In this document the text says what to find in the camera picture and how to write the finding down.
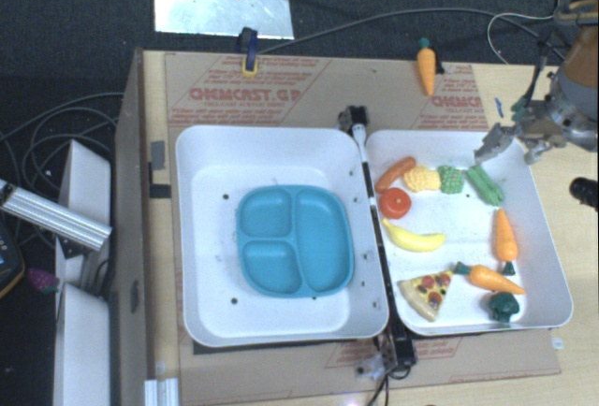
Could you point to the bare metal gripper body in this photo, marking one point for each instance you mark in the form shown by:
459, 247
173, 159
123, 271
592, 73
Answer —
545, 126

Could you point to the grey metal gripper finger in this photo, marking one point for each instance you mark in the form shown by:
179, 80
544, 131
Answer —
536, 152
491, 144

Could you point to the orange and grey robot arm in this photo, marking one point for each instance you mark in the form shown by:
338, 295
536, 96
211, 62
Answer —
582, 62

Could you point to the green asparagus bundle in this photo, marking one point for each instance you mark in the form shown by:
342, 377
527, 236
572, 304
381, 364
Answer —
486, 186

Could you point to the green peas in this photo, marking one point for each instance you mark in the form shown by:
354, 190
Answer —
450, 179

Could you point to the yellow corn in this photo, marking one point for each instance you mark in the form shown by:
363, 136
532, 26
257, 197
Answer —
421, 178

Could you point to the white plastic tray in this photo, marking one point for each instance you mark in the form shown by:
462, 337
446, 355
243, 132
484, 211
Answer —
468, 231
210, 254

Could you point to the orange carrot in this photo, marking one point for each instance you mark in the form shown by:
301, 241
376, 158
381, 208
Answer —
505, 240
426, 67
491, 279

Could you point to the orange sausage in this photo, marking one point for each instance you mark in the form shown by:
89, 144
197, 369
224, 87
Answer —
393, 172

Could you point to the red tomato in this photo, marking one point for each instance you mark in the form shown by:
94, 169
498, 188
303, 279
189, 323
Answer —
395, 203

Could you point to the yellow banana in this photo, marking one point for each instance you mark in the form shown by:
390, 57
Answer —
416, 240

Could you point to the thin black and white rod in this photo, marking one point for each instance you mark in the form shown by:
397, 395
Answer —
374, 207

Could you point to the green broccoli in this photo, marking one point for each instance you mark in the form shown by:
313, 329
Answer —
503, 306

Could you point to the pizza slice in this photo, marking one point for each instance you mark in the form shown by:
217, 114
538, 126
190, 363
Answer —
428, 296

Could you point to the blue divided plate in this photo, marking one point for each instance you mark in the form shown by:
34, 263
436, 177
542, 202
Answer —
299, 245

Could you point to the brown cardboard board red print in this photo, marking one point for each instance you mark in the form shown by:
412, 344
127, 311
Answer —
281, 91

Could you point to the purple grapes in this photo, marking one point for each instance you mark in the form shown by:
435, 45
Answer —
41, 280

